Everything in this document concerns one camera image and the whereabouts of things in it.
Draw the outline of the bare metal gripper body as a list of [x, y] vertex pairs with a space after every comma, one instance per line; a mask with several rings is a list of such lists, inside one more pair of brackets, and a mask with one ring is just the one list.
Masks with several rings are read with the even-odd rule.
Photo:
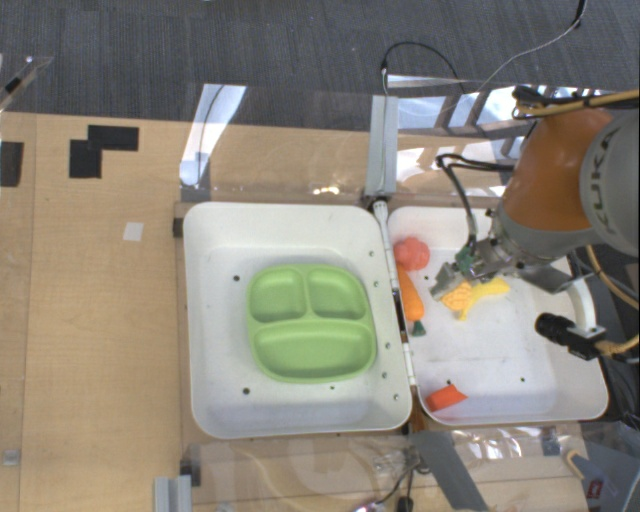
[[486, 281], [500, 272], [518, 269], [522, 261], [511, 254], [498, 239], [487, 238], [474, 244], [465, 244], [454, 256], [445, 261], [436, 274], [440, 286], [457, 286], [465, 281]]

